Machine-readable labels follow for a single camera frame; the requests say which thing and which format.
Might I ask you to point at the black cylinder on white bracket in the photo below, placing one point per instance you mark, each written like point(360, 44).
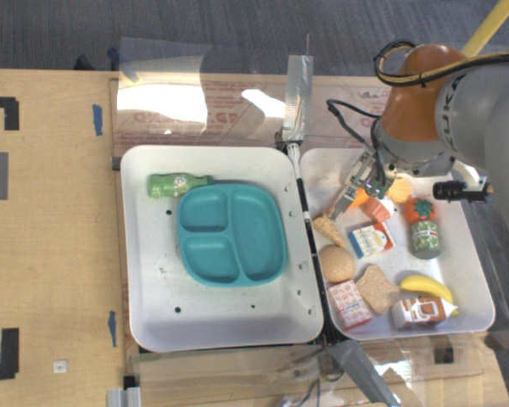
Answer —
point(451, 190)

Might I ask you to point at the white blue red carton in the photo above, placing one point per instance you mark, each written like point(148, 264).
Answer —
point(371, 240)

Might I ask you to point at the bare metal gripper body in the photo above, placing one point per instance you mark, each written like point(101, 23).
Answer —
point(369, 170)

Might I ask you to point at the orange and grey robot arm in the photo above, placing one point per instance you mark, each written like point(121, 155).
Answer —
point(471, 113)

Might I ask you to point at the yellow banana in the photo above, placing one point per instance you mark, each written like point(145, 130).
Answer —
point(424, 286)

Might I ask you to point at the brown cardboard board red print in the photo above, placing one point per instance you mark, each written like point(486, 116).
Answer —
point(242, 117)

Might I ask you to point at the tan ice cream cone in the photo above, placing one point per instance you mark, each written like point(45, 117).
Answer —
point(328, 229)

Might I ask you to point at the blue divided plate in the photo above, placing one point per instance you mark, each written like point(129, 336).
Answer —
point(254, 227)

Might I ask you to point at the pink and white carton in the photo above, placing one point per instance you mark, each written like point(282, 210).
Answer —
point(349, 305)

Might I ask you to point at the brown bread slice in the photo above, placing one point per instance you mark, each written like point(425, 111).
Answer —
point(377, 290)

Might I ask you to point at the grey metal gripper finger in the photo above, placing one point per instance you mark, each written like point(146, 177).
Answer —
point(343, 202)

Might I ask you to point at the orange carrot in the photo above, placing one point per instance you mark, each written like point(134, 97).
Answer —
point(360, 198)

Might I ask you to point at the red tomato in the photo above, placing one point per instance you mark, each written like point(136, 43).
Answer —
point(420, 211)

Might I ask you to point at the green plastic bottle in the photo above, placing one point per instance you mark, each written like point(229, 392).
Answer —
point(169, 185)

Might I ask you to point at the white plastic tray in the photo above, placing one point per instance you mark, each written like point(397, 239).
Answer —
point(462, 286)
point(152, 303)

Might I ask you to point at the small white square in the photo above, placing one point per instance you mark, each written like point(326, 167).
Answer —
point(59, 366)

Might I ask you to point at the pink box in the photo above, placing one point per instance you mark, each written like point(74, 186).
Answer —
point(378, 211)

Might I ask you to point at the round tan bread bun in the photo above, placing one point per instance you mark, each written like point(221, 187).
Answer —
point(337, 263)

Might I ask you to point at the brown and white carton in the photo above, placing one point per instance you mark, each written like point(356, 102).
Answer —
point(420, 313)

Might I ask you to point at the green printed can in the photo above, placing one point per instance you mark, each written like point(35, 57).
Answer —
point(425, 240)

